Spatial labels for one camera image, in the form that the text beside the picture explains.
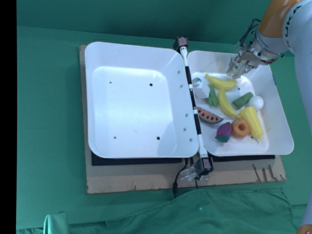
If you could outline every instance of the toy food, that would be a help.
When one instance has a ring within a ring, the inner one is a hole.
[[[237,114],[235,109],[228,102],[226,95],[225,95],[225,90],[223,88],[219,90],[218,99],[219,99],[220,108],[226,115],[241,118],[241,116]]]
[[[254,96],[249,100],[248,105],[254,106],[255,110],[259,111],[260,109],[263,108],[264,102],[263,102],[262,97]]]
[[[216,123],[223,121],[222,117],[215,115],[201,107],[197,107],[197,111],[198,111],[199,118],[207,123],[216,124]]]
[[[208,84],[210,88],[209,97],[206,99],[209,105],[217,106],[219,104],[218,97],[215,94],[215,87],[212,84]]]
[[[246,107],[240,111],[240,115],[246,120],[250,126],[250,132],[253,137],[262,141],[263,130],[258,118],[258,115],[253,106]]]
[[[216,139],[221,142],[228,142],[232,133],[232,125],[229,122],[226,122],[219,126],[216,132]]]
[[[237,138],[243,138],[250,133],[250,126],[244,119],[236,119],[232,122],[232,135]]]
[[[243,96],[235,99],[232,103],[237,107],[237,109],[241,109],[243,106],[247,104],[251,97],[254,95],[251,92],[244,94]]]
[[[232,89],[237,85],[237,80],[222,80],[208,74],[205,74],[205,77],[207,77],[210,83],[216,88]]]

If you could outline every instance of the purple strawberry toy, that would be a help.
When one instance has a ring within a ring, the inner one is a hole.
[[[216,132],[216,139],[221,142],[228,142],[232,133],[232,125],[229,122],[226,122],[219,126]]]

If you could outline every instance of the toy banana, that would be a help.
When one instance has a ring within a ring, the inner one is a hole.
[[[248,122],[250,126],[250,132],[253,137],[258,138],[262,141],[263,130],[258,118],[258,115],[253,106],[246,107],[240,111],[242,118]]]
[[[210,76],[208,74],[205,74],[205,76],[209,79],[210,83],[216,88],[232,89],[237,85],[237,80],[222,80],[217,77]]]
[[[228,116],[235,116],[237,118],[241,118],[240,115],[237,114],[235,109],[231,106],[228,99],[225,95],[225,90],[221,88],[218,93],[218,100],[219,100],[219,106],[222,109],[222,111],[228,115]]]

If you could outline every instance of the toy corn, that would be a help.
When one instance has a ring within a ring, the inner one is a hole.
[[[253,137],[258,138],[262,141],[263,130],[258,118],[258,115],[253,106],[246,107],[240,111],[242,118],[248,122],[250,126],[250,132]]]

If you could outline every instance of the toy donut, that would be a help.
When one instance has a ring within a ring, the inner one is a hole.
[[[237,138],[243,138],[250,133],[250,126],[247,121],[238,118],[232,122],[232,135]]]

